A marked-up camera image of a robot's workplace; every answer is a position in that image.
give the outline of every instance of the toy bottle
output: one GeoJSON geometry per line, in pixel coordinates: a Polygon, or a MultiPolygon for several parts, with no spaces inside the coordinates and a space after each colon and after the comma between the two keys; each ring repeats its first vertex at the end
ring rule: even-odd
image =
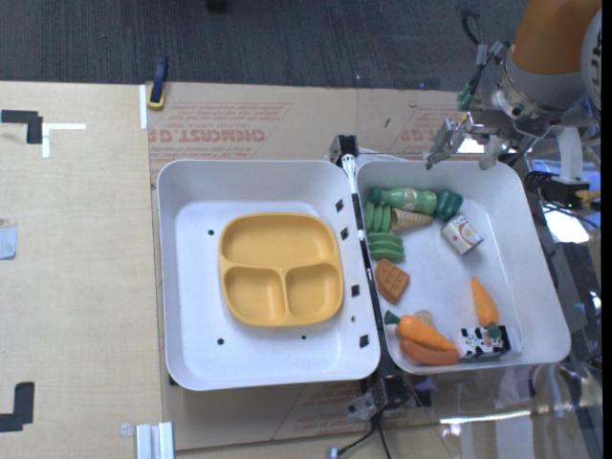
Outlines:
{"type": "Polygon", "coordinates": [[[431,190],[417,190],[410,187],[395,187],[388,190],[372,188],[370,201],[389,204],[392,208],[431,214],[436,210],[438,197],[431,190]]]}

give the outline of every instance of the sausage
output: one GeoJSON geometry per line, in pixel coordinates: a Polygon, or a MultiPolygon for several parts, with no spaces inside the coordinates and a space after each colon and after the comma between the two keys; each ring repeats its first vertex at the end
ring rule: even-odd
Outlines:
{"type": "Polygon", "coordinates": [[[459,361],[457,350],[439,350],[411,339],[401,339],[400,348],[417,363],[426,365],[453,365],[459,361]]]}

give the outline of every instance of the ice cream cone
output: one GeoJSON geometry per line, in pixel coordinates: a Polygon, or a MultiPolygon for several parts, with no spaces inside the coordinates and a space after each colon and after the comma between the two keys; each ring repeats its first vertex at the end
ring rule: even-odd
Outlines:
{"type": "Polygon", "coordinates": [[[391,209],[391,230],[404,231],[419,226],[429,225],[433,221],[433,216],[422,212],[411,212],[401,209],[391,209]]]}

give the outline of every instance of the table surface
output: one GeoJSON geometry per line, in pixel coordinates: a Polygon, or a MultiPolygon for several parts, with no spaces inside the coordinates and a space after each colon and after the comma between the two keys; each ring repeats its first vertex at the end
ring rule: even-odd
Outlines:
{"type": "MultiPolygon", "coordinates": [[[[271,88],[184,84],[182,90],[213,94],[216,103],[226,97],[261,98],[271,88]]],[[[315,113],[332,124],[310,120],[309,136],[260,145],[261,158],[320,158],[336,134],[355,132],[356,122],[368,131],[363,146],[392,151],[397,140],[397,134],[384,135],[388,124],[368,122],[363,102],[368,91],[277,87],[273,92],[290,98],[297,120],[315,113]]],[[[16,384],[35,385],[33,422],[0,433],[0,457],[131,458],[134,439],[121,427],[164,420],[150,176],[155,162],[149,163],[150,131],[160,116],[149,113],[147,130],[141,93],[134,85],[0,82],[0,109],[37,111],[55,125],[85,124],[82,130],[52,129],[51,156],[45,159],[40,144],[26,143],[25,125],[0,123],[0,219],[17,226],[18,240],[14,259],[0,261],[0,414],[11,413],[16,384]]],[[[383,115],[385,109],[396,111],[389,114],[395,121],[420,97],[380,91],[378,107],[383,115]]],[[[448,101],[444,93],[428,97],[448,101]]],[[[408,140],[415,141],[414,135],[408,140]]],[[[164,161],[158,158],[157,167],[164,161]]],[[[487,402],[491,408],[475,405],[472,419],[439,424],[439,413],[452,416],[452,408],[441,408],[430,417],[423,411],[419,426],[386,429],[391,456],[406,457],[409,451],[415,459],[587,457],[589,444],[571,409],[570,391],[557,385],[563,382],[558,367],[538,372],[550,379],[535,381],[541,390],[535,401],[513,396],[515,387],[495,382],[508,375],[492,375],[486,378],[495,389],[487,402]],[[487,413],[496,415],[483,419],[487,413]]],[[[461,384],[446,385],[456,390],[461,384]]],[[[257,423],[244,424],[236,416],[235,430],[232,425],[226,433],[240,434],[248,426],[257,423]]],[[[239,444],[238,437],[235,445],[177,455],[324,457],[330,445],[345,446],[360,435],[253,444],[239,444]]],[[[375,436],[347,455],[382,457],[383,445],[375,436]]]]}

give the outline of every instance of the bottle cap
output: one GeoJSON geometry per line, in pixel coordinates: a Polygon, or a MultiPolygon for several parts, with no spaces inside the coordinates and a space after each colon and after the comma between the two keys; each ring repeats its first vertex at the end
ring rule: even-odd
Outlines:
{"type": "Polygon", "coordinates": [[[383,198],[383,190],[377,187],[374,187],[370,190],[370,201],[373,203],[379,203],[383,198]]]}

